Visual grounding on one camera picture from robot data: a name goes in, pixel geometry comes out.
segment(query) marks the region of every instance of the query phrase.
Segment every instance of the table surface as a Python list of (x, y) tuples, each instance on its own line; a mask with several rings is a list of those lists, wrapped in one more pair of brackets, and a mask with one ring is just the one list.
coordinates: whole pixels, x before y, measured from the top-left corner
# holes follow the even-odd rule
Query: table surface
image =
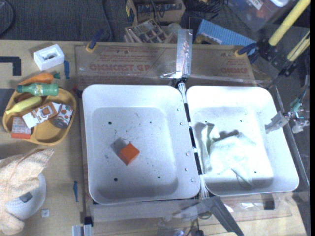
[[(83, 42), (1, 40), (0, 55), (19, 56), (22, 60), (22, 76), (12, 76), (12, 64), (0, 63), (0, 88), (14, 89), (23, 78), (40, 72), (33, 60), (33, 53), (53, 44), (60, 46), (65, 54), (65, 60), (70, 63), (70, 79), (62, 77), (58, 80), (60, 87), (70, 91), (76, 85), (75, 46), (85, 44)], [(58, 65), (48, 71), (60, 72), (62, 75), (63, 65)], [(3, 127), (0, 128), (0, 143), (0, 159), (29, 152), (36, 148), (45, 148), (45, 146), (12, 139)], [(47, 183), (47, 194), (42, 209), (49, 209), (50, 216), (41, 218), (40, 211), (38, 211), (34, 216), (25, 220), (25, 227), (22, 232), (17, 234), (18, 236), (66, 236), (71, 235), (73, 225), (82, 225), (85, 204), (79, 111), (74, 117), (73, 124), (66, 138), (52, 147), (55, 153), (43, 170)], [(75, 201), (72, 189), (74, 181), (78, 182), (79, 202)], [(231, 214), (236, 217), (235, 219), (245, 235), (306, 236), (297, 204), (290, 194), (285, 196), (283, 203), (285, 204), (285, 212), (278, 212), (277, 216), (273, 213), (270, 216), (268, 214), (263, 216), (259, 214), (255, 217), (255, 213), (251, 213), (251, 219), (245, 219), (244, 216), (237, 217), (233, 212)], [(200, 228), (204, 230), (205, 235), (235, 235), (234, 233), (227, 233), (223, 226), (213, 217), (211, 222), (201, 221)], [(102, 225), (93, 227), (93, 235), (104, 235), (104, 232), (106, 232), (106, 229)], [(157, 234), (153, 234), (152, 229), (150, 232), (145, 232), (143, 229), (141, 232), (137, 232), (137, 230), (128, 232), (128, 226), (125, 225), (123, 231), (121, 229), (118, 233), (113, 232), (110, 235)]]

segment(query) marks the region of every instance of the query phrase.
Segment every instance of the yellow tube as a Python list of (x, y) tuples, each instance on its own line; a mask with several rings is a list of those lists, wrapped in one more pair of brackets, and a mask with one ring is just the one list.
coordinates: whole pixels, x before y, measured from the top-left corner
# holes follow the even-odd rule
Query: yellow tube
[(307, 6), (311, 3), (311, 0), (299, 0), (291, 12), (287, 15), (272, 37), (269, 39), (269, 44), (271, 46), (276, 46), (276, 44), (282, 39), (302, 12), (306, 9)]
[(296, 60), (297, 57), (303, 53), (306, 48), (310, 45), (310, 37), (307, 38), (310, 34), (310, 31), (301, 39), (301, 41), (292, 49), (292, 51), (286, 56), (286, 58), (293, 62)]

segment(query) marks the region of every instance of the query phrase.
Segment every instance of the sponge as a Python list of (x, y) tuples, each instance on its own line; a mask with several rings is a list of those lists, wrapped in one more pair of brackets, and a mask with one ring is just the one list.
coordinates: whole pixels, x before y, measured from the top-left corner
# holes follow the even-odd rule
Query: sponge
[(126, 164), (129, 165), (139, 154), (139, 150), (132, 144), (128, 143), (119, 152), (118, 157)]

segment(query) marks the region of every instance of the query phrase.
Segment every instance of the plastic storage container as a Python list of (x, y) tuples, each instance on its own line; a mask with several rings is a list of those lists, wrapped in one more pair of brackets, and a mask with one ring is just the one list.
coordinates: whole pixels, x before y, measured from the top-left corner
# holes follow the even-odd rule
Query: plastic storage container
[(253, 31), (272, 23), (297, 0), (228, 0), (229, 8)]

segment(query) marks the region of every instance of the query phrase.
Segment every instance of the white plastic tray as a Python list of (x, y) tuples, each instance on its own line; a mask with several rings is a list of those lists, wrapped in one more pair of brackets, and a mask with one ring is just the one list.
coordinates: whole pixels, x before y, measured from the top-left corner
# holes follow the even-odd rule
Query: white plastic tray
[[(82, 95), (89, 192), (100, 204), (186, 199), (200, 189), (180, 93), (170, 86), (91, 85)], [(127, 143), (140, 151), (126, 166)]]
[(287, 192), (299, 177), (283, 129), (266, 134), (264, 125), (277, 113), (270, 93), (259, 87), (193, 86), (187, 101), (196, 146), (201, 151), (201, 130), (214, 124), (222, 134), (242, 132), (256, 143), (250, 172), (253, 186), (245, 186), (232, 170), (205, 175), (206, 187), (218, 196)]

